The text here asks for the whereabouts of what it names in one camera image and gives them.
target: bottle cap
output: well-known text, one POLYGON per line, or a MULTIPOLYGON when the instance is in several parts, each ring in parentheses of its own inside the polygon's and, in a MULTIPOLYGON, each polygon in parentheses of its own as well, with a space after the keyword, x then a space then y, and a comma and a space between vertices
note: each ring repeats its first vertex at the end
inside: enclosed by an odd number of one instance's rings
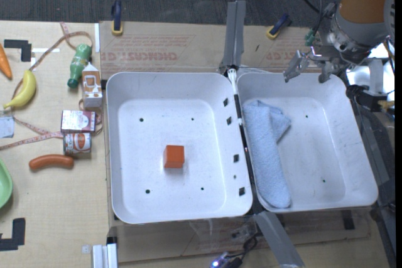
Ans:
POLYGON ((67 82, 68 87, 71 88, 77 88, 78 86, 78 80, 75 80, 74 78, 70 78, 67 82))

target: toy can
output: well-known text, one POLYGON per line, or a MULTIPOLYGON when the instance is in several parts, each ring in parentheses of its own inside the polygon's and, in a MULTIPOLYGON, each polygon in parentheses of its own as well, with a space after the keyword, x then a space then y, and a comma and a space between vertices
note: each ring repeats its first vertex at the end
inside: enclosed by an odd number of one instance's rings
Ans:
POLYGON ((90 153, 90 133, 65 134, 63 139, 64 154, 90 153))

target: folded towel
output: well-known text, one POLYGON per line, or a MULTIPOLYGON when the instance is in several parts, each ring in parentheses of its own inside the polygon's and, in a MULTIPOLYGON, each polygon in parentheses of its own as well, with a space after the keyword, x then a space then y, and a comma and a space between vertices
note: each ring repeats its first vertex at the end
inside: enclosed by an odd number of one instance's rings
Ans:
POLYGON ((258 193, 271 206, 288 208, 291 198, 277 142, 291 120, 279 108, 258 100, 242 109, 258 193))

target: sausage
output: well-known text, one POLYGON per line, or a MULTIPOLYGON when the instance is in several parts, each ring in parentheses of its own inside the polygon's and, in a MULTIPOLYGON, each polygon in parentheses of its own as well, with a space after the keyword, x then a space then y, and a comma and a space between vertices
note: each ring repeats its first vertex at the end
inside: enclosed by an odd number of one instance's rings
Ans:
POLYGON ((30 168, 32 170, 37 170, 45 166, 63 166, 64 168, 72 168, 73 165, 73 157, 61 154, 42 155, 30 161, 30 168))

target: orange cube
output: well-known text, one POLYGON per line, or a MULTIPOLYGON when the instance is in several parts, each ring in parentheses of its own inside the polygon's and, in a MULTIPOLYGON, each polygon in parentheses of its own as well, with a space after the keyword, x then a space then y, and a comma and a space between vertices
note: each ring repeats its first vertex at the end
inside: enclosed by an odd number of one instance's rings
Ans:
POLYGON ((180 169, 184 164, 184 146, 166 145, 163 152, 163 167, 180 169))

